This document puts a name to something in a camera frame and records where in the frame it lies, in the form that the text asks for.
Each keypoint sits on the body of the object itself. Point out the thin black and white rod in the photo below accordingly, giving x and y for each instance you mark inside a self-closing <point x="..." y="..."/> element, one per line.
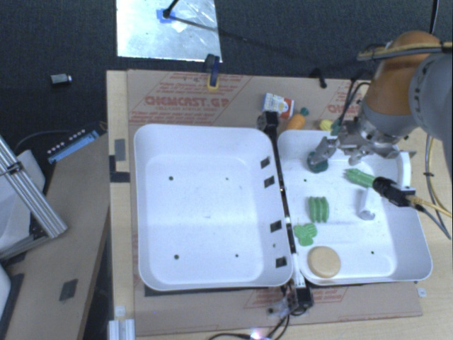
<point x="285" y="204"/>

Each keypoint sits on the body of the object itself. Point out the white plastic tray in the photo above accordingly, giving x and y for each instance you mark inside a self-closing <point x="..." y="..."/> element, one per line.
<point x="354" y="239"/>
<point x="205" y="207"/>

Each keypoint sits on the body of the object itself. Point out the brown cardboard board red print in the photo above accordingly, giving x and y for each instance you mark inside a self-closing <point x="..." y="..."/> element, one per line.
<point x="212" y="317"/>

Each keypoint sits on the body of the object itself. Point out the dark green round toy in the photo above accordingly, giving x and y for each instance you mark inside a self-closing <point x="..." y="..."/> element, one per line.
<point x="318" y="168"/>

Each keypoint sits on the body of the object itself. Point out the green toy broccoli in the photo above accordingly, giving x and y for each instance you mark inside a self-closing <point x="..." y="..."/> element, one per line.
<point x="305" y="233"/>

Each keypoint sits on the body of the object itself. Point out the green toy cucumber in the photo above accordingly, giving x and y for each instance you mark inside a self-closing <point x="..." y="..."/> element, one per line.
<point x="359" y="177"/>

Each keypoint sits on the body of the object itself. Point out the small grey metal block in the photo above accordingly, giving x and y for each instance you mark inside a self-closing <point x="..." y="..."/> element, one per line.
<point x="61" y="79"/>

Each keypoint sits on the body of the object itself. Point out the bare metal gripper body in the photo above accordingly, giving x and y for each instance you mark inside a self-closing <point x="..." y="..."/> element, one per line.
<point x="368" y="140"/>

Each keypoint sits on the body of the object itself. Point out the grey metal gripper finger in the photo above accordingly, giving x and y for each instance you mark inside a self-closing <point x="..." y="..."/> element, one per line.
<point x="323" y="151"/>
<point x="357" y="158"/>

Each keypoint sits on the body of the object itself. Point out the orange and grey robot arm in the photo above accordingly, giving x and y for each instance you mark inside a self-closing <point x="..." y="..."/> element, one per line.
<point x="396" y="83"/>

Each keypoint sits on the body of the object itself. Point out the yellow toy corn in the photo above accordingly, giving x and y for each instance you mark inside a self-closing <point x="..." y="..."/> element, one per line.
<point x="325" y="124"/>

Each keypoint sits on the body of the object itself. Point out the green ribbed toy vegetable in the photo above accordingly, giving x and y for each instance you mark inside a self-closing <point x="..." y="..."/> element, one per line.
<point x="318" y="209"/>

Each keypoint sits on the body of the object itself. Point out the white and red carton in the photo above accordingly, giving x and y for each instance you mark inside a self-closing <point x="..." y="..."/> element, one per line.
<point x="277" y="105"/>

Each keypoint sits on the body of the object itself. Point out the black cylinder on white bracket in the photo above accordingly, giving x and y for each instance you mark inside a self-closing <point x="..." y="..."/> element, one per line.
<point x="389" y="189"/>

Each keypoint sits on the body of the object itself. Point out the orange carrot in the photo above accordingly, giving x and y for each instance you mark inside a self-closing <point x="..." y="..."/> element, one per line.
<point x="296" y="120"/>

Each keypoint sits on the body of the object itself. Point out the tan round biscuit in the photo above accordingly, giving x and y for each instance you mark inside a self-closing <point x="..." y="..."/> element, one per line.
<point x="323" y="261"/>

